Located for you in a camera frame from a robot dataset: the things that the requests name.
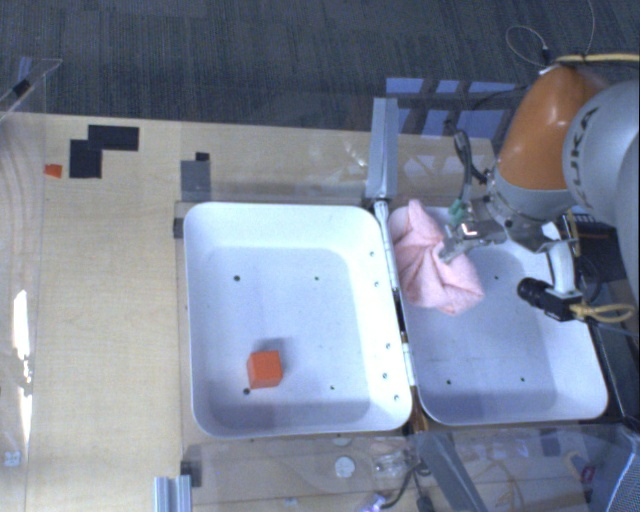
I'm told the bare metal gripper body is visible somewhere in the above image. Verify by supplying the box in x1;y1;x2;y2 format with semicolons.
456;195;557;254

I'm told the pink cloth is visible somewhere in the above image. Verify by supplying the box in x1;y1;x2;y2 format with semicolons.
389;198;486;317

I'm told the white plastic tray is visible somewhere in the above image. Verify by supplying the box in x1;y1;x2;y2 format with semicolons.
181;200;414;441
387;204;611;427

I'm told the pale wood board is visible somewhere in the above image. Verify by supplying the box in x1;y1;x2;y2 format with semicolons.
177;119;626;512

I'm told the orange cube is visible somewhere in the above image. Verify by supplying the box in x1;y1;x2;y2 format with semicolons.
245;349;285;391

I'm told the black cylinder on white bracket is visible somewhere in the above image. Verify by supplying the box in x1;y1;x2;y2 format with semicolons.
516;238;585;323

